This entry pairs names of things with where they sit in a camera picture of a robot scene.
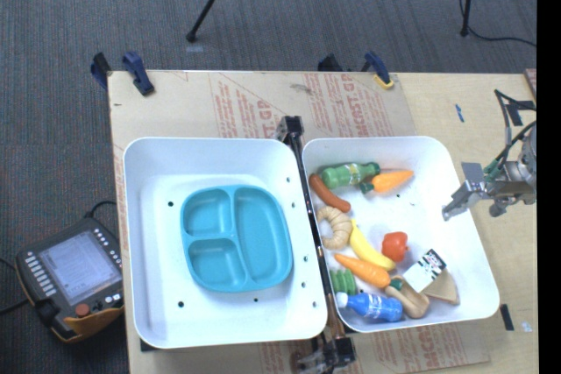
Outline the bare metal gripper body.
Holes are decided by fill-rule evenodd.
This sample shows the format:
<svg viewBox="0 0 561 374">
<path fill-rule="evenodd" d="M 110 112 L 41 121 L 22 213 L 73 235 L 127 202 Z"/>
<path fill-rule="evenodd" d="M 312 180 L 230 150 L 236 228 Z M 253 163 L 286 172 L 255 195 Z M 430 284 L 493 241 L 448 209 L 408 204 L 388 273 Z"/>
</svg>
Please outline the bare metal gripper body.
<svg viewBox="0 0 561 374">
<path fill-rule="evenodd" d="M 497 207 L 508 207 L 517 202 L 532 205 L 536 202 L 536 162 L 529 157 L 507 161 L 494 167 L 485 177 L 486 193 Z"/>
</svg>

